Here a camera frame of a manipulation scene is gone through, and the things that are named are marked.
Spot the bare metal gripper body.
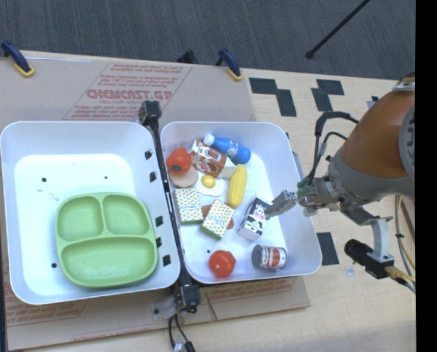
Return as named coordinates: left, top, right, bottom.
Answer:
left=297, top=176, right=342, bottom=216

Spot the black and white cow carton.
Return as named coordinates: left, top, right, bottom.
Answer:
left=236, top=197, right=273, bottom=243

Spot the white plastic tray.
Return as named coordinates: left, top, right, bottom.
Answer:
left=159, top=121, right=323, bottom=285
left=0, top=120, right=182, bottom=306

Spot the yellow corn cob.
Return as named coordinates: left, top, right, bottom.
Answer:
left=227, top=164, right=249, bottom=209

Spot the red and white can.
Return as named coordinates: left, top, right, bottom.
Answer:
left=251, top=243, right=288, bottom=271

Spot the yellow patterned white carton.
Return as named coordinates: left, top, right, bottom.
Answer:
left=172, top=187, right=205, bottom=226
left=199, top=199, right=237, bottom=241

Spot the blue and white bottle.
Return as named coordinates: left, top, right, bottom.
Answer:
left=202, top=133, right=253, bottom=166

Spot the white fried egg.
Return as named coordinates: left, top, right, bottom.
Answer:
left=195, top=174, right=226, bottom=198

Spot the red tomato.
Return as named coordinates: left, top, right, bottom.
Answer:
left=208, top=249, right=237, bottom=279

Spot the brown milk carton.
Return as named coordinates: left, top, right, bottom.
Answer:
left=189, top=139, right=228, bottom=179

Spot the tan round bread slice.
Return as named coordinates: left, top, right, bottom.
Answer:
left=168, top=166, right=199, bottom=188

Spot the red bell pepper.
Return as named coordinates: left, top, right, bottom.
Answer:
left=166, top=147, right=193, bottom=174

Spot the thin black and white rod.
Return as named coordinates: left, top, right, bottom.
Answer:
left=149, top=114, right=191, bottom=290

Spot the green divided plate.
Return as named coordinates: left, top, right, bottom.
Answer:
left=54, top=191, right=159, bottom=290

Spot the brown cardboard board, red print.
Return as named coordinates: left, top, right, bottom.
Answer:
left=0, top=49, right=312, bottom=352

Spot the black cylinder on white bracket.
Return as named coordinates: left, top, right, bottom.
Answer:
left=343, top=210, right=396, bottom=280

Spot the black block with thin wires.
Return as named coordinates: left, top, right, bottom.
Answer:
left=177, top=283, right=202, bottom=312
left=138, top=100, right=163, bottom=125

